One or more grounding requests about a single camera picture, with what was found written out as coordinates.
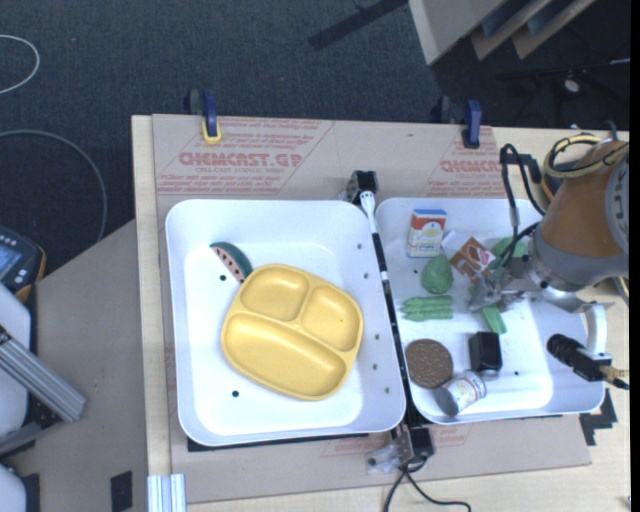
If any red white blue carton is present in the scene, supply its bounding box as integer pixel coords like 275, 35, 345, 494
405, 208, 448, 259

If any brown round biscuit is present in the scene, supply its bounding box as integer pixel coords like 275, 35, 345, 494
404, 338, 455, 391

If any green toy asparagus bundle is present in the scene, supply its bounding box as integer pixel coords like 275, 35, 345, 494
399, 294, 455, 322

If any small white labelled can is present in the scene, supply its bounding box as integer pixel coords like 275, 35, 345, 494
432, 369, 488, 418

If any light green toy vegetable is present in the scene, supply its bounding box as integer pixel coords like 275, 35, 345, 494
489, 236, 529, 262

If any toy watermelon slice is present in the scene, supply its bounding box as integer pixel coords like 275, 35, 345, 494
208, 241, 254, 284

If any white plastic tray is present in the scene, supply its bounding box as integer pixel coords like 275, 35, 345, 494
164, 198, 408, 448
374, 196, 607, 427

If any yellow divided plate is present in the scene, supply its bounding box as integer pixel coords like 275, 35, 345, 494
220, 263, 365, 402

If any green toy avocado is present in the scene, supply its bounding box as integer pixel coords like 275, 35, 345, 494
420, 254, 454, 296

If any brown and white carton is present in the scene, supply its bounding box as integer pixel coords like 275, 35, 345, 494
442, 229, 497, 280

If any black cylinder on white bracket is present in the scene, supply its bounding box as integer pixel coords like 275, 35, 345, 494
545, 302, 615, 384

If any black block with thin wires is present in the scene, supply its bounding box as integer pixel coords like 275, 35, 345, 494
348, 169, 379, 203
393, 426, 437, 462

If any brown cardboard board, red print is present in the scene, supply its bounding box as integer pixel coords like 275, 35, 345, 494
151, 113, 607, 504

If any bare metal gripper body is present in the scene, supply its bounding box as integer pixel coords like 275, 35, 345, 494
492, 259, 555, 307

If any green toy pea pod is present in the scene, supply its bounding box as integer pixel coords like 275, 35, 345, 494
480, 305, 508, 336

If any black cube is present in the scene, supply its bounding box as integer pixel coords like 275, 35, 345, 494
467, 330, 504, 374

